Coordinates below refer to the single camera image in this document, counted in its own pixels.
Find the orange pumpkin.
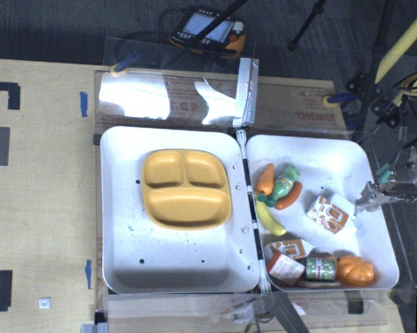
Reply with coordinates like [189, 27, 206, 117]
[336, 254, 376, 287]

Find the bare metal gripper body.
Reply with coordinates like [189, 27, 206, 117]
[377, 144, 417, 206]

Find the orange divided plate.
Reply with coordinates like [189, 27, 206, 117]
[139, 147, 234, 233]

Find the yellow banana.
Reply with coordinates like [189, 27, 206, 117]
[253, 195, 289, 237]

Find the thin black and white rod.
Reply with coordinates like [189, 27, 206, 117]
[229, 128, 278, 294]

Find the orange carrot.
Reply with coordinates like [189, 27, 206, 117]
[256, 163, 276, 197]

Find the orange-red sausage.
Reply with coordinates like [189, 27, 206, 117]
[274, 180, 304, 212]

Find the white plastic tray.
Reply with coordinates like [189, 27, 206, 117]
[239, 133, 406, 298]
[92, 125, 268, 301]

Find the white and orange carton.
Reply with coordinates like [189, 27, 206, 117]
[263, 236, 316, 261]
[265, 250, 307, 287]
[304, 191, 360, 236]

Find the green plastic bottle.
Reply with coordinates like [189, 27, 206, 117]
[256, 163, 302, 209]

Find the green and white can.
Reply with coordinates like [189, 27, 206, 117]
[304, 256, 338, 283]

